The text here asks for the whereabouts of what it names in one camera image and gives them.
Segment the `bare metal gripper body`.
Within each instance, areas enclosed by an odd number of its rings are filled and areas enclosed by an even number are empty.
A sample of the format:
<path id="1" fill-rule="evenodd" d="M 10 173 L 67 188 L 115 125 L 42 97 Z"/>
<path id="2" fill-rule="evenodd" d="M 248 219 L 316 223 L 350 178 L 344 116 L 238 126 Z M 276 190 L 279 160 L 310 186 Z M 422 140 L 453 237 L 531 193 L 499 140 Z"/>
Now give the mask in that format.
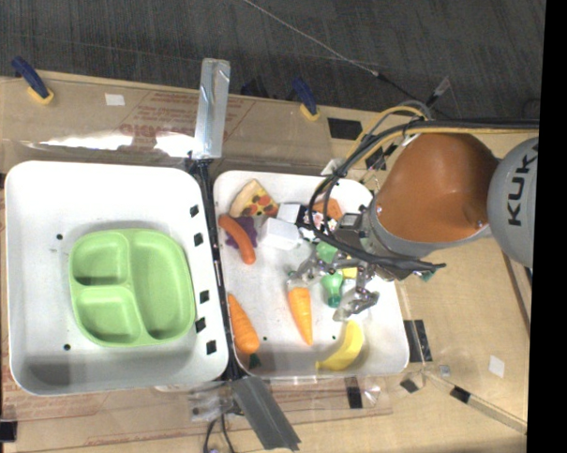
<path id="1" fill-rule="evenodd" d="M 340 225 L 332 232 L 320 233 L 320 239 L 347 253 L 351 258 L 374 266 L 376 274 L 383 279 L 403 280 L 406 277 L 404 270 L 399 269 L 396 264 L 391 264 L 397 256 L 373 244 L 368 233 L 360 228 Z"/>

